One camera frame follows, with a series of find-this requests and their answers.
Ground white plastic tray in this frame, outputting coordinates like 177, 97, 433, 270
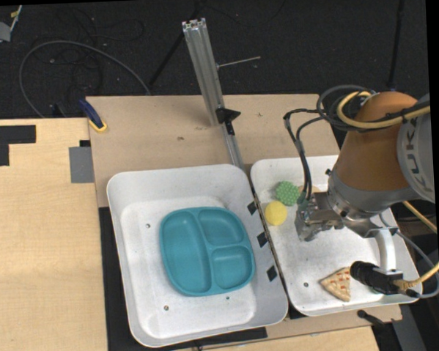
248, 149, 425, 320
105, 160, 291, 350

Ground beige pizza slice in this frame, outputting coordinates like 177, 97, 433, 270
319, 266, 354, 304

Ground blue divided plate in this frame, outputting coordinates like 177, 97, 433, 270
157, 204, 258, 300

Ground brown cardboard board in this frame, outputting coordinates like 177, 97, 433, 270
86, 80, 405, 351

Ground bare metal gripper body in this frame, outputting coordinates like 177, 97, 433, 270
307, 191, 356, 234

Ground green grapes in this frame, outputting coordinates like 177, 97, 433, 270
274, 180, 302, 208

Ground yellow ball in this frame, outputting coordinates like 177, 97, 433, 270
262, 199, 289, 227

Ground black cylinder on white bracket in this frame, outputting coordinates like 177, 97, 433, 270
347, 226, 405, 298

